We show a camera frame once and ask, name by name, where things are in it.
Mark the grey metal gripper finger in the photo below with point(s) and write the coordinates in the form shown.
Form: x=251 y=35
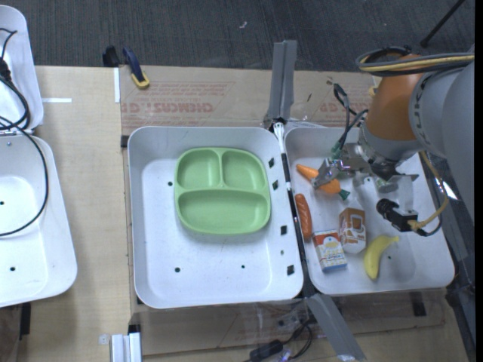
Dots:
x=326 y=172
x=361 y=181

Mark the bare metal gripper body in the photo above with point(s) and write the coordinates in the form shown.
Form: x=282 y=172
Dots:
x=362 y=160

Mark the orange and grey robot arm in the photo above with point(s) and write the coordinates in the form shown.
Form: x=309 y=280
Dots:
x=441 y=104

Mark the orange carrot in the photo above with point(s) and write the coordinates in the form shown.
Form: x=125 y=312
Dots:
x=332 y=187

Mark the brown and white carton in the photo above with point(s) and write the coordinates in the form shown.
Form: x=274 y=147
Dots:
x=352 y=230

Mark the orange sausage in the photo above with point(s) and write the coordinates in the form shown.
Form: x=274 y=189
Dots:
x=304 y=217

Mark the red and white carton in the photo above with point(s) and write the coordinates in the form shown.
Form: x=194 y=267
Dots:
x=330 y=251

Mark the yellow banana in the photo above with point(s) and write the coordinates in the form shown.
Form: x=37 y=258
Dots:
x=375 y=256

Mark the white plastic tray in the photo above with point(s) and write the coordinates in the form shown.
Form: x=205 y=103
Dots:
x=211 y=266
x=407 y=270

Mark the green divided plate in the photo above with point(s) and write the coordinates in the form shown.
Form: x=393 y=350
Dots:
x=222 y=209

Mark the brown cardboard board red print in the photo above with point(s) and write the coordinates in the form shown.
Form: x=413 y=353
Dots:
x=177 y=89

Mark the black cylinder on white bracket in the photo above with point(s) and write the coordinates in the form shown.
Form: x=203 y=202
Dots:
x=402 y=219

